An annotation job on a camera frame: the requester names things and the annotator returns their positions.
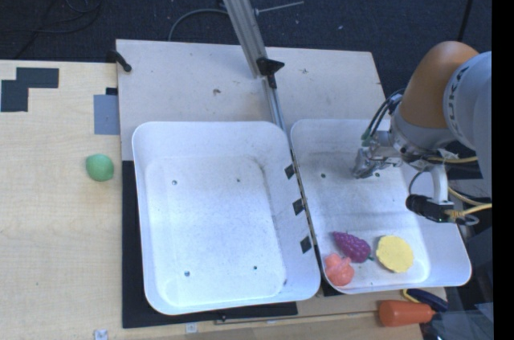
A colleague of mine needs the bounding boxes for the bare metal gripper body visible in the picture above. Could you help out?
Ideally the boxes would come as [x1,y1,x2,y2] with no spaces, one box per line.
[365,130,404,171]

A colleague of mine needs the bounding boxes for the white plastic tray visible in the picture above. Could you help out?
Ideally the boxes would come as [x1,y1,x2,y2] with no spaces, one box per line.
[289,117,473,296]
[131,120,323,317]

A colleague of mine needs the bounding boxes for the purple grapes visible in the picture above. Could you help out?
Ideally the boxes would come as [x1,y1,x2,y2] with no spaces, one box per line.
[332,231,375,264]

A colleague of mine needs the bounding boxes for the yellow round biscuit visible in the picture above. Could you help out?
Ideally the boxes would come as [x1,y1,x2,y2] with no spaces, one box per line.
[375,235,415,274]

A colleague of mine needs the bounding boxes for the thin black and white rod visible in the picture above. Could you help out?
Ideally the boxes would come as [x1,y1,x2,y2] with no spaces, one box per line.
[263,75,322,283]

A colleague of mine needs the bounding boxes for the orange toy fruit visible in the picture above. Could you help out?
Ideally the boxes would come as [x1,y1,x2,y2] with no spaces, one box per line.
[324,252,356,288]

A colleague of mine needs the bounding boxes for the pale wood board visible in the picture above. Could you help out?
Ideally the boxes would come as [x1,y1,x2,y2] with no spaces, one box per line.
[115,39,387,162]

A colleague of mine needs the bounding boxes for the green lime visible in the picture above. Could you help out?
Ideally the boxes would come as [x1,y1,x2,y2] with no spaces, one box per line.
[84,153,116,182]

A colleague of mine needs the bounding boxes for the black cylinder on white bracket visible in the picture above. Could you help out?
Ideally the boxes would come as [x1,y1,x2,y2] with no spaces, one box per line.
[405,165,457,225]

